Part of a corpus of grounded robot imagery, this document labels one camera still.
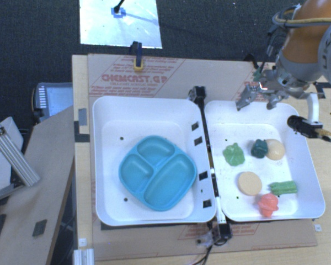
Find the white plastic tray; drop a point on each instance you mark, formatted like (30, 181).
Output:
(306, 197)
(110, 114)

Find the cream toy egg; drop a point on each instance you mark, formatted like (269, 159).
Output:
(275, 150)

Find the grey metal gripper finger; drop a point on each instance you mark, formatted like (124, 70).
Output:
(272, 101)
(244, 97)

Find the tan round biscuit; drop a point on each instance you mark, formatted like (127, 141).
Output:
(249, 184)

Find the brown cardboard board red print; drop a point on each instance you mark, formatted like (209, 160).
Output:
(168, 70)

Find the black cylinder on white bracket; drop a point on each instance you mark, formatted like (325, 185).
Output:
(306, 123)

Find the dark green toy pepper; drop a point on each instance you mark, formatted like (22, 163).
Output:
(259, 149)

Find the blue divided plate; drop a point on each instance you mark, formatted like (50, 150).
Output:
(157, 172)

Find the light green toy lettuce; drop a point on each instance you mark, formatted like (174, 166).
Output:
(233, 155)

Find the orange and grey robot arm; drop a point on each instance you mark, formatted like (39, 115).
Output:
(303, 37)

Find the green toy celery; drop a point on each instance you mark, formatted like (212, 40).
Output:
(283, 188)

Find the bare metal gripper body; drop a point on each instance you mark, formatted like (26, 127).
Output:
(278, 85)

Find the thin black and white rod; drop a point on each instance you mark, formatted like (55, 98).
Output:
(208, 153)

